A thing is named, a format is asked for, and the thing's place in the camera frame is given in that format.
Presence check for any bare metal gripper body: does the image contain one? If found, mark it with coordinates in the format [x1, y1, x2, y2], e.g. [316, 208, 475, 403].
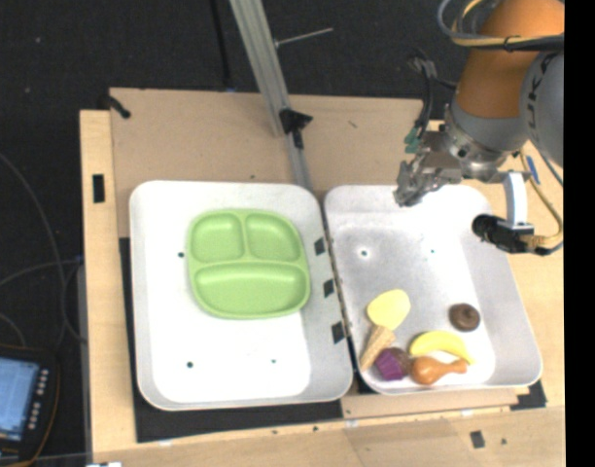
[412, 130, 507, 185]

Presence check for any white plastic tray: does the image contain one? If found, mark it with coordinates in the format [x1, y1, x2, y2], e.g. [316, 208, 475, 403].
[128, 179, 355, 413]
[322, 183, 544, 397]

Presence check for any yellow ice cream cone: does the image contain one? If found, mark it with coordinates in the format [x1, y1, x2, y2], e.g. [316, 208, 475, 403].
[359, 288, 412, 374]

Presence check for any brown doughnut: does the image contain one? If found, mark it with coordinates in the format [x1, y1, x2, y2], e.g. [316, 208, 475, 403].
[447, 303, 482, 334]

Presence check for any yellow banana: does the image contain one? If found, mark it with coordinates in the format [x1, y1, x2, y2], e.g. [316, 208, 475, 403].
[407, 330, 476, 367]

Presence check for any green divided plate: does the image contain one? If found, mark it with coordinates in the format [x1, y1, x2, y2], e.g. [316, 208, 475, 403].
[184, 208, 312, 321]

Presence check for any purple cupcake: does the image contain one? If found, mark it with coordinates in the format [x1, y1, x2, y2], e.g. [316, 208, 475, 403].
[373, 346, 413, 382]

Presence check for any brown chicken drumstick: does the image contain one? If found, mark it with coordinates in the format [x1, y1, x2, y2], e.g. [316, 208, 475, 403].
[409, 354, 470, 387]

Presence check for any brown cardboard board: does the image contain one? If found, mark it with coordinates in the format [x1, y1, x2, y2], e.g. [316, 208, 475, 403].
[107, 87, 532, 420]

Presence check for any black cylinder on white bracket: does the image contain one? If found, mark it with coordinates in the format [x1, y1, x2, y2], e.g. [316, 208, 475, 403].
[471, 170, 537, 255]

